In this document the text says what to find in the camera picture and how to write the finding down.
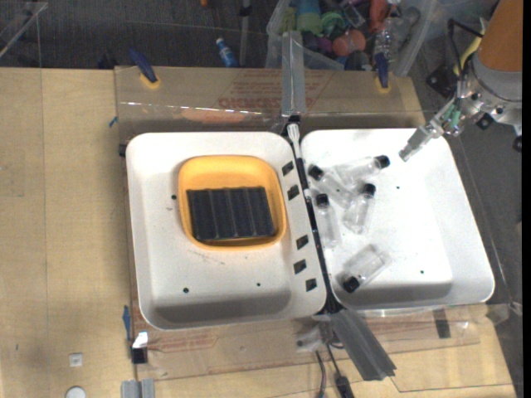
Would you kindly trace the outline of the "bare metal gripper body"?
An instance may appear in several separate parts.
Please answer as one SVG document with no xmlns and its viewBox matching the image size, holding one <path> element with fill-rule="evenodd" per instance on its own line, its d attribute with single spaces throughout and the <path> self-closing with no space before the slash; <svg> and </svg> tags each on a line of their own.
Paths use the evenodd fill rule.
<svg viewBox="0 0 531 398">
<path fill-rule="evenodd" d="M 483 85 L 461 86 L 429 121 L 429 136 L 457 137 L 469 125 L 487 129 L 493 122 L 514 128 L 522 135 L 522 101 L 507 99 Z"/>
</svg>

